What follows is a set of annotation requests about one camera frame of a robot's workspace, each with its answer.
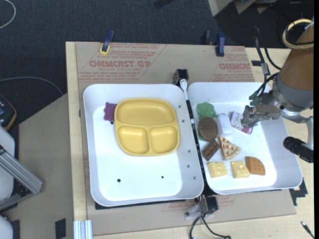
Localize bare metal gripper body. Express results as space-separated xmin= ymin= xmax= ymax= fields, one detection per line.
xmin=248 ymin=90 xmax=300 ymax=124

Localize white patterned packet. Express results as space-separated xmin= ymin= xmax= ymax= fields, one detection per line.
xmin=229 ymin=111 xmax=253 ymax=135

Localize small white bottle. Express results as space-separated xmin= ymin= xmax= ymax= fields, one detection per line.
xmin=215 ymin=113 xmax=234 ymax=135

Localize white plastic tray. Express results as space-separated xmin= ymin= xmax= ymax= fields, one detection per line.
xmin=82 ymin=83 xmax=205 ymax=207
xmin=186 ymin=81 xmax=303 ymax=195

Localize pizza slice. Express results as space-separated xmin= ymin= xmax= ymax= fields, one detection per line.
xmin=218 ymin=135 xmax=242 ymax=161

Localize brown burger patty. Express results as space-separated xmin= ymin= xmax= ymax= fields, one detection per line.
xmin=198 ymin=116 xmax=219 ymax=142

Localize green lettuce leaf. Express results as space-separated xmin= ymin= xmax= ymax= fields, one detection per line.
xmin=196 ymin=102 xmax=217 ymax=141

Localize brown waffle piece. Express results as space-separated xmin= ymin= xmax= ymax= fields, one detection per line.
xmin=245 ymin=156 xmax=266 ymax=176

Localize yellow cheese piece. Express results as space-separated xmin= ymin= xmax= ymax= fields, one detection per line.
xmin=230 ymin=160 xmax=251 ymax=179
xmin=207 ymin=161 xmax=229 ymax=179

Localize brown chocolate bar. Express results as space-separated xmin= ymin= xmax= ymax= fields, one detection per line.
xmin=201 ymin=139 xmax=221 ymax=162

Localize thin black and white rod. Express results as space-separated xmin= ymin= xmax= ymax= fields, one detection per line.
xmin=179 ymin=79 xmax=208 ymax=197

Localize yellow divided plate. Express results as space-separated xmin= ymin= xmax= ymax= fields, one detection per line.
xmin=114 ymin=98 xmax=180 ymax=157

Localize brown cardboard board, red print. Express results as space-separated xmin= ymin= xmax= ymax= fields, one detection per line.
xmin=75 ymin=41 xmax=298 ymax=236

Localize black pen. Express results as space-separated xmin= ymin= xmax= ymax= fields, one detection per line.
xmin=301 ymin=221 xmax=315 ymax=239

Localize purple grapes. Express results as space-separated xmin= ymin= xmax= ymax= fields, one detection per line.
xmin=103 ymin=102 xmax=118 ymax=121

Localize black cylinder on white bracket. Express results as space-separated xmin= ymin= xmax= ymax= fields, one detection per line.
xmin=281 ymin=108 xmax=315 ymax=163

